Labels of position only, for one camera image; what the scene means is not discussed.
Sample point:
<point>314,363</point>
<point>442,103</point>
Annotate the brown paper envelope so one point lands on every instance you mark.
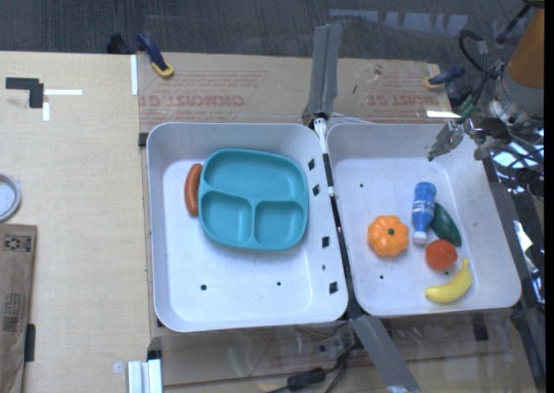
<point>15,296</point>

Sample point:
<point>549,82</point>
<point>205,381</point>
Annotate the yellow banana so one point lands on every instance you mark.
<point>454,289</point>

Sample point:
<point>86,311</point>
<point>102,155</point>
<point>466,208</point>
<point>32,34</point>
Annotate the clear tape roll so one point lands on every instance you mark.
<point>16,201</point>

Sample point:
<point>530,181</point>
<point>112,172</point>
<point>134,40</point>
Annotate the orange toy sausage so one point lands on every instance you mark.
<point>192,190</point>

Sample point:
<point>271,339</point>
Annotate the dark green toy cucumber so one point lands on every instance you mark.
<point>448,227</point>

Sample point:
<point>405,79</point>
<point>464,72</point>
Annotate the brown cardboard board red print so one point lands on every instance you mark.
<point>277,88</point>

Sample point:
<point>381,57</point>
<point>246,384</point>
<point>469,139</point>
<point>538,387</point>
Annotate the white plastic tray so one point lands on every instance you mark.
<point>242,287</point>
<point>389,175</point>

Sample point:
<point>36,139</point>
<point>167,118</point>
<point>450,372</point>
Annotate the teal divided plate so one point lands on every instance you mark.
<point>251,183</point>

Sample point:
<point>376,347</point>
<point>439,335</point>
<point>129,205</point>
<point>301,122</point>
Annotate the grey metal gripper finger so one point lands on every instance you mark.
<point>440,144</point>
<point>459,132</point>

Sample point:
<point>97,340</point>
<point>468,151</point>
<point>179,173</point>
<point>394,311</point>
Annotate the blue toy bottle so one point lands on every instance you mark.
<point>423,209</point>

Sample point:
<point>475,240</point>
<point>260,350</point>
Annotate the orange toy pumpkin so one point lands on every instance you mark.
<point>388,236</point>

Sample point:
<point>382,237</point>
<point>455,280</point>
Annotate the red toy tomato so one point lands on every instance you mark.
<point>440,255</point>

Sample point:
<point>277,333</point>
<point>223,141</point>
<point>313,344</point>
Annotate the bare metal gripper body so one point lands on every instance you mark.
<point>497,126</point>

